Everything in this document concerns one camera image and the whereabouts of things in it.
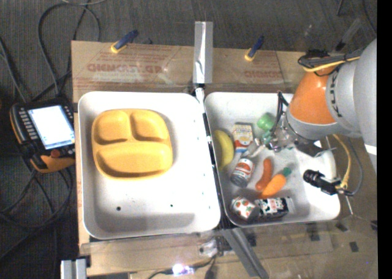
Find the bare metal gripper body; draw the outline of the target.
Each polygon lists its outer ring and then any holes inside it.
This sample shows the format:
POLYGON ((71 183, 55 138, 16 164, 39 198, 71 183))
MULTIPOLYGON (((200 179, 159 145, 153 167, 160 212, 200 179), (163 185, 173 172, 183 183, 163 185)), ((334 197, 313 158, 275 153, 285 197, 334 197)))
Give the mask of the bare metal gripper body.
POLYGON ((296 148, 311 157, 318 157, 324 152, 322 147, 315 144, 315 140, 306 139, 294 131, 286 118, 276 121, 268 133, 268 148, 276 153, 296 148))

